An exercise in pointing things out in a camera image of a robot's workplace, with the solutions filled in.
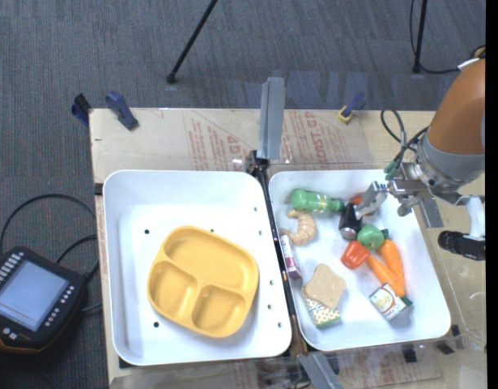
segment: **red bell pepper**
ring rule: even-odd
[[[371,255],[371,251],[358,241],[351,241],[344,250],[341,262],[349,269],[358,268]]]

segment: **toy carrot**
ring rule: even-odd
[[[385,265],[398,276],[401,284],[405,288],[405,277],[403,275],[402,257],[398,251],[396,244],[389,238],[386,238],[381,246],[378,248],[384,259]]]
[[[405,295],[405,284],[393,271],[372,255],[368,256],[367,261],[381,284],[389,284],[398,297]]]

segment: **white tray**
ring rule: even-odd
[[[383,170],[276,173],[270,180],[269,193],[278,230],[296,229],[297,220],[287,218],[287,212],[292,208],[290,196],[294,189],[326,193],[346,203],[352,196],[365,192],[375,180],[385,183]],[[334,351],[431,340],[442,337],[449,330],[449,308],[418,221],[414,213],[398,216],[398,206],[398,201],[389,196],[373,216],[365,216],[363,220],[379,229],[388,229],[402,256],[406,295],[414,304],[390,321],[382,317],[368,299],[380,284],[367,263],[352,271],[340,262],[348,242],[338,231],[339,213],[315,215],[317,236],[305,245],[295,246],[303,278],[302,281],[291,279],[292,296],[301,333],[314,348]],[[301,282],[305,284],[311,278],[319,263],[327,263],[347,282],[339,302],[341,319],[324,329],[314,326],[300,295]]]
[[[103,195],[112,335],[121,358],[133,365],[165,365],[273,357],[288,348],[287,303],[263,190],[254,177],[122,170],[107,178]],[[258,262],[258,290],[232,336],[198,334],[158,314],[148,301],[151,264],[166,236],[182,225],[214,229]]]

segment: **gray carpet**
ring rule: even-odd
[[[486,0],[428,0],[421,73],[422,0],[219,0],[170,85],[209,1],[0,0],[0,235],[37,195],[92,204],[88,130],[70,112],[79,93],[96,108],[111,89],[130,107],[259,108],[262,84],[281,76],[287,109],[340,109],[362,91],[366,109],[435,110],[457,73],[432,72],[486,43]],[[55,259],[94,232],[84,206],[42,199],[16,214],[2,248]],[[96,256],[89,241],[64,264],[86,271]],[[99,291],[95,276],[88,304]],[[0,353],[0,387],[107,387],[103,332],[91,311],[41,355]]]

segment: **tripod leg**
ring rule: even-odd
[[[414,66],[412,67],[412,71],[415,74],[421,72],[421,65],[419,64],[419,56],[421,55],[421,42],[424,38],[425,16],[427,15],[427,3],[428,0],[423,0],[421,3],[421,16],[419,17],[418,42],[416,43],[415,60],[414,60]]]
[[[211,2],[209,3],[209,6],[206,8],[205,13],[203,14],[202,18],[200,19],[200,22],[198,23],[198,26],[194,29],[193,35],[191,36],[191,38],[187,42],[187,45],[185,46],[184,50],[182,51],[181,56],[178,58],[177,63],[173,67],[172,71],[166,76],[166,80],[168,81],[168,83],[175,83],[177,81],[175,79],[175,75],[177,74],[178,69],[181,67],[181,64],[183,63],[187,53],[191,49],[191,46],[193,46],[194,41],[198,37],[198,34],[202,30],[202,27],[205,24],[205,22],[207,21],[207,18],[209,17],[211,12],[215,8],[216,2],[218,2],[218,0],[211,0]]]

